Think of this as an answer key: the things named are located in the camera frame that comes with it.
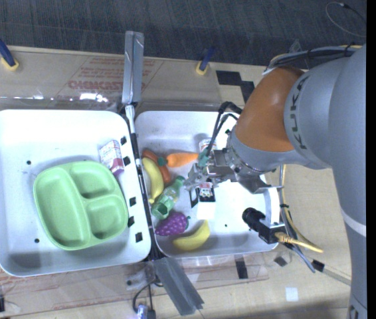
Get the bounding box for green clear plastic bottle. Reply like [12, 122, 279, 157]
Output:
[151, 175, 187, 221]

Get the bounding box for yellow banana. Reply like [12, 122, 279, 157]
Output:
[141, 157, 165, 205]
[171, 219, 211, 253]

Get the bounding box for orange carrot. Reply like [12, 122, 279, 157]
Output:
[157, 152, 200, 169]

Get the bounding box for purple grapes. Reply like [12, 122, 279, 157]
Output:
[154, 211, 191, 237]

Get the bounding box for orange sausage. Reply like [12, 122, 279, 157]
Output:
[141, 149, 172, 184]

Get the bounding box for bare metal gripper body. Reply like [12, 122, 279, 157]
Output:
[203, 144, 244, 183]

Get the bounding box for brown cardboard board red print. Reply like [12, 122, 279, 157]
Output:
[0, 45, 270, 312]

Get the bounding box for white carton with dark print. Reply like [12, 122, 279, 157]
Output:
[195, 181, 217, 221]

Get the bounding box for green divided plate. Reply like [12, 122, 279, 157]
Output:
[33, 160, 130, 251]

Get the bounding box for white plastic tray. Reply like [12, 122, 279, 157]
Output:
[134, 110, 282, 259]
[0, 108, 152, 278]

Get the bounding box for white and pink carton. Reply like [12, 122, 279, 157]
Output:
[98, 140, 126, 176]

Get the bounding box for white can with red print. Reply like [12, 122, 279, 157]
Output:
[198, 138, 217, 153]

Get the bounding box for black cylinder on white bracket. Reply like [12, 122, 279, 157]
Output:
[242, 183, 284, 245]

